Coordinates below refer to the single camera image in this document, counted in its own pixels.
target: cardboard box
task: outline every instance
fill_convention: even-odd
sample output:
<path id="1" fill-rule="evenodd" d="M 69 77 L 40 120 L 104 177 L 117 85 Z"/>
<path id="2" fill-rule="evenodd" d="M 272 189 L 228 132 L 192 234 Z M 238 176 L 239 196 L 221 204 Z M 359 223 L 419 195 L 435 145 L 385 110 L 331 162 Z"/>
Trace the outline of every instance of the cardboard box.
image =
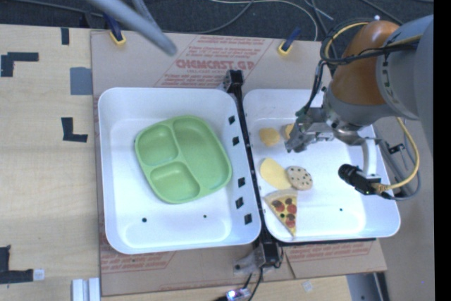
<path id="1" fill-rule="evenodd" d="M 248 274 L 237 273 L 233 265 L 253 250 L 252 245 L 126 255 L 108 244 L 103 226 L 97 102 L 102 92 L 112 87 L 221 88 L 228 69 L 242 70 L 244 93 L 253 89 L 309 89 L 320 44 L 296 41 L 292 51 L 282 56 L 277 52 L 281 39 L 171 34 L 178 53 L 170 57 L 134 32 L 125 32 L 125 36 L 127 42 L 120 47 L 108 32 L 92 32 L 91 36 L 102 295 L 242 285 Z M 329 80 L 325 74 L 323 81 Z M 386 270 L 377 240 L 283 250 L 282 266 L 267 270 L 264 281 Z"/>

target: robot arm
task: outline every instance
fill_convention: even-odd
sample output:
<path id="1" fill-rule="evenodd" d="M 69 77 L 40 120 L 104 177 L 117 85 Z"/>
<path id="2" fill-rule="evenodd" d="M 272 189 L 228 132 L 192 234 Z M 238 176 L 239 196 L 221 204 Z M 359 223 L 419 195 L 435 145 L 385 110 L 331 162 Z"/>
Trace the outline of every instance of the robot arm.
<path id="1" fill-rule="evenodd" d="M 330 59 L 328 50 L 337 34 L 340 30 L 321 47 L 319 67 L 338 64 L 322 106 L 307 104 L 296 113 L 286 150 L 302 152 L 311 143 L 337 138 L 362 146 L 365 164 L 370 164 L 371 153 L 365 152 L 369 141 L 359 136 L 359 130 L 379 118 L 395 116 L 419 120 L 433 152 L 433 16 L 401 27 L 370 22 L 354 36 L 341 59 Z M 340 177 L 348 176 L 346 181 L 364 194 L 378 189 L 376 185 L 367 188 L 378 182 L 372 172 L 350 167 L 340 169 Z"/>

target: white tray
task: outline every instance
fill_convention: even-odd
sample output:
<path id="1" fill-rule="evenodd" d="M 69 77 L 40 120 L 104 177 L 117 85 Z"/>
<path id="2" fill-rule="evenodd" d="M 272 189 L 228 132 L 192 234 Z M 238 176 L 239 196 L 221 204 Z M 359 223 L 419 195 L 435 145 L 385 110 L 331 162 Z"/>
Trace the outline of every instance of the white tray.
<path id="1" fill-rule="evenodd" d="M 260 215 L 240 120 L 229 94 L 112 88 L 100 96 L 98 111 L 105 229 L 113 248 L 137 254 L 244 245 L 258 237 Z M 134 140 L 149 125 L 184 115 L 203 118 L 211 126 L 228 154 L 233 174 L 224 188 L 211 195 L 168 204 L 152 192 L 144 177 Z M 234 145 L 236 137 L 239 142 Z"/>
<path id="2" fill-rule="evenodd" d="M 361 147 L 348 147 L 339 140 L 309 145 L 300 153 L 287 153 L 281 141 L 267 147 L 259 138 L 261 128 L 282 128 L 295 121 L 295 112 L 310 97 L 310 90 L 252 90 L 244 98 L 246 122 L 252 145 L 252 156 L 259 184 L 260 196 L 276 190 L 259 173 L 266 157 L 276 160 L 283 168 L 301 166 L 310 172 L 313 188 L 298 191 L 297 233 L 292 237 L 277 220 L 262 199 L 269 232 L 284 242 L 313 242 L 388 237 L 400 227 L 396 202 L 379 196 L 364 196 L 338 176 L 342 164 L 363 168 Z M 320 106 L 317 97 L 312 106 Z M 363 136 L 374 136 L 368 127 Z M 377 172 L 382 183 L 388 183 L 386 169 L 378 149 Z"/>

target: toy pizza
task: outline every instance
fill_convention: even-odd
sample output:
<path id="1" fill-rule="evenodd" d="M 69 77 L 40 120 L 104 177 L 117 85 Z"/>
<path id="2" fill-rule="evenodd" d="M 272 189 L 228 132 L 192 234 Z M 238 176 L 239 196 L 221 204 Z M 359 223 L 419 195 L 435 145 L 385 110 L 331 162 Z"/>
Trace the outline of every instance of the toy pizza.
<path id="1" fill-rule="evenodd" d="M 297 191 L 279 190 L 265 196 L 265 202 L 289 232 L 296 235 Z"/>

